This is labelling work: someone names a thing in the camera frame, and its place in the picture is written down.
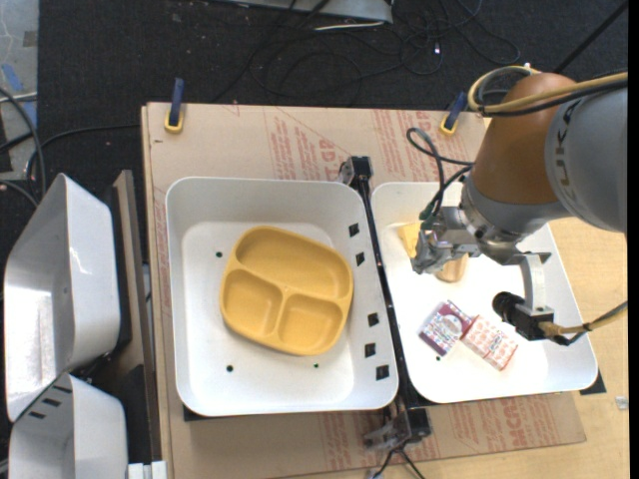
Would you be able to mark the white plastic tray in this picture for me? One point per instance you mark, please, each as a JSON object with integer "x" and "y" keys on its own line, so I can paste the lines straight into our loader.
{"x": 60, "y": 292}
{"x": 70, "y": 437}
{"x": 199, "y": 317}
{"x": 499, "y": 382}

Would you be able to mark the brown cardboard board, red print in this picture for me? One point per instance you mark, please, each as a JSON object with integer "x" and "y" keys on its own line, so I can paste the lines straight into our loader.
{"x": 259, "y": 143}

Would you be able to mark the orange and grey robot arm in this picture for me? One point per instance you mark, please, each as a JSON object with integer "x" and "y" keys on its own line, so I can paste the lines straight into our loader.
{"x": 529, "y": 157}

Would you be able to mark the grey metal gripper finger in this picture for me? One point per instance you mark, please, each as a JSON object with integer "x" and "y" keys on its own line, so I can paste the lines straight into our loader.
{"x": 422, "y": 260}
{"x": 442, "y": 262}

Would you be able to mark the yellow cheese wedge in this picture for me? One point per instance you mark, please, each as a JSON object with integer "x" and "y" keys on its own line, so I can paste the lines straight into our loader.
{"x": 409, "y": 237}

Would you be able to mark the black cylinder on white bracket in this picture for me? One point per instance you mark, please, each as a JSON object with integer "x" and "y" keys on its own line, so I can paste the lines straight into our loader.
{"x": 531, "y": 312}

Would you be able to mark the purple and white carton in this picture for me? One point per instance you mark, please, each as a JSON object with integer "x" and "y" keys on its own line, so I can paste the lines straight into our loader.
{"x": 442, "y": 330}

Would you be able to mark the pink and white carton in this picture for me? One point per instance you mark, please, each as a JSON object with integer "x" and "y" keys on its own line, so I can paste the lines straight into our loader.
{"x": 491, "y": 344}

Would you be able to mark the yellow divided plate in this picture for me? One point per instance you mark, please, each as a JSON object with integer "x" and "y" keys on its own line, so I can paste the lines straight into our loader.
{"x": 287, "y": 290}

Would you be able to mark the thin black rod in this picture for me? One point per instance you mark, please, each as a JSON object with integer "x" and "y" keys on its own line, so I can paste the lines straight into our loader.
{"x": 387, "y": 287}

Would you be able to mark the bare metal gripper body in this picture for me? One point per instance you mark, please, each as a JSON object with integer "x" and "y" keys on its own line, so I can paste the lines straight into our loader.
{"x": 464, "y": 240}

